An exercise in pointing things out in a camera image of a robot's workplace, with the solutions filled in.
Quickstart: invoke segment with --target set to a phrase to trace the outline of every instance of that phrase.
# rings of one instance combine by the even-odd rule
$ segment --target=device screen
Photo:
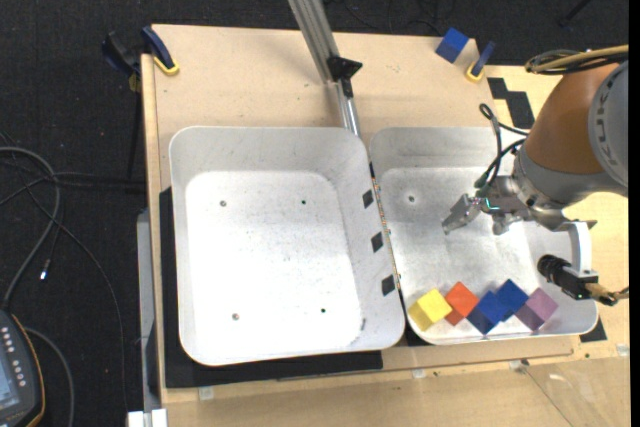
[[[12,373],[7,372],[7,361],[3,356],[0,354],[0,411],[20,402],[14,384],[9,380]]]

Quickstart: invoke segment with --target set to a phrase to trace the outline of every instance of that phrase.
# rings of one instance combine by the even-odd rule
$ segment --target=black carpet
[[[561,27],[558,19],[580,1],[330,0],[326,9],[334,31],[441,36],[455,27],[479,47],[493,41],[493,64],[522,65],[560,48],[628,43],[629,0],[591,0]],[[0,0],[3,137],[37,153],[55,171],[124,179],[135,95],[126,77],[106,65],[100,43],[113,30],[137,43],[150,23],[296,28],[286,0]],[[139,144],[133,178],[142,180],[143,171]],[[2,294],[47,225],[27,193],[6,198],[37,177],[28,160],[0,158]],[[135,184],[124,190],[113,180],[67,181],[75,186],[62,189],[63,224],[95,261],[64,231],[52,251],[54,229],[17,286],[11,310],[66,355],[75,380],[75,425],[120,426],[127,409],[142,408],[135,222],[146,198]],[[35,185],[33,194],[52,209],[50,185]],[[41,282],[50,254],[49,276]],[[66,425],[63,367],[45,344],[36,339],[34,345],[48,394],[42,425]]]

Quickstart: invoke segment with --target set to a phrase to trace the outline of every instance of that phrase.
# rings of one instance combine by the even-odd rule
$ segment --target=dark blue cube
[[[507,320],[511,317],[511,315],[522,308],[524,303],[527,302],[527,299],[529,299],[529,296],[510,279],[502,284],[496,292],[496,296],[507,308],[507,313],[502,320]]]
[[[467,320],[483,335],[491,331],[506,315],[507,307],[498,296],[488,291],[476,307],[467,315]]]
[[[467,36],[451,27],[442,38],[438,48],[436,48],[436,54],[453,63],[462,52],[467,41],[469,41]]]

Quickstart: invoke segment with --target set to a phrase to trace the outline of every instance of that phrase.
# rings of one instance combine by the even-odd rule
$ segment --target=red cube
[[[444,298],[453,310],[445,317],[452,326],[457,325],[462,319],[466,318],[479,301],[478,297],[460,281],[451,287],[451,290],[447,292]]]

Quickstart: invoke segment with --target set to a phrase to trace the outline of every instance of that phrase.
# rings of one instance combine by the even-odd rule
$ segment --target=purple cube
[[[436,54],[450,63],[454,63],[467,41],[469,41],[468,36],[451,27],[442,38],[438,48],[436,48]]]
[[[544,290],[537,288],[522,308],[516,312],[516,317],[529,329],[536,331],[557,309],[558,303]]]
[[[500,302],[496,294],[488,291],[467,315],[467,320],[486,335],[504,318],[506,313],[507,307]]]
[[[517,312],[527,302],[529,296],[516,285],[513,281],[508,279],[496,292],[496,296],[502,304],[507,307],[507,313],[502,320],[507,320],[511,315]]]

